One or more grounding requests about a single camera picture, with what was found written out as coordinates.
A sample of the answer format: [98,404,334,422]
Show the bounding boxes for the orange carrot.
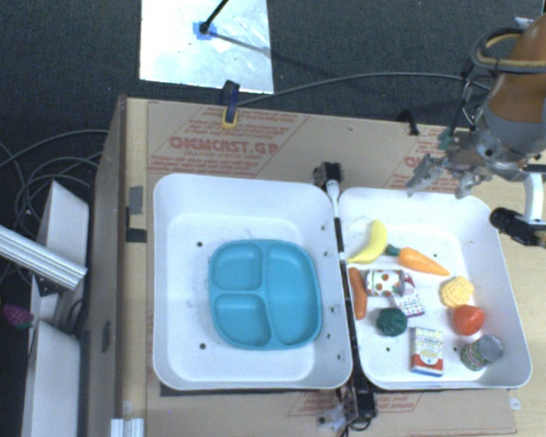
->
[383,244,453,279]

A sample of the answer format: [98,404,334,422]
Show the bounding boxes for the orange sausage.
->
[345,266,371,322]

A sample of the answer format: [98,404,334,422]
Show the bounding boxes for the purple grapes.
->
[0,303,36,331]

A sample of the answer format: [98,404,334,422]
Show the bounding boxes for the red tomato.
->
[451,303,487,338]

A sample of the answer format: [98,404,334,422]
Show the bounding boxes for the thin black and white rod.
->
[317,179,373,389]

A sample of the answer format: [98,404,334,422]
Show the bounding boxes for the black cylinder on white bracket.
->
[488,161,546,247]

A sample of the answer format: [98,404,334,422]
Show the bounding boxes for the yellow banana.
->
[346,217,390,267]

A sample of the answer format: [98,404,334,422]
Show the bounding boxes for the brown cardboard board red print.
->
[129,99,535,437]

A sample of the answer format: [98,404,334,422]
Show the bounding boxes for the white and red carton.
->
[407,325,448,379]

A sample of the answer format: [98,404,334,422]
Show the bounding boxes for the green broccoli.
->
[375,307,410,337]

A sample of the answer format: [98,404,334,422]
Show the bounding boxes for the green can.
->
[458,332,506,374]

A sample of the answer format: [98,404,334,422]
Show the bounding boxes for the white can with strawberry print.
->
[364,267,407,299]

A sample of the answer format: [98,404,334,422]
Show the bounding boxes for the small white printed carton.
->
[389,273,428,319]

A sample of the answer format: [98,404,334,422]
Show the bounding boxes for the blue divided plate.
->
[203,235,328,354]

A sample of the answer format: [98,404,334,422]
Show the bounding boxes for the white plastic tray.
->
[327,184,542,399]
[143,172,365,400]

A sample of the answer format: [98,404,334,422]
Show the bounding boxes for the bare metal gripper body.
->
[440,129,534,184]

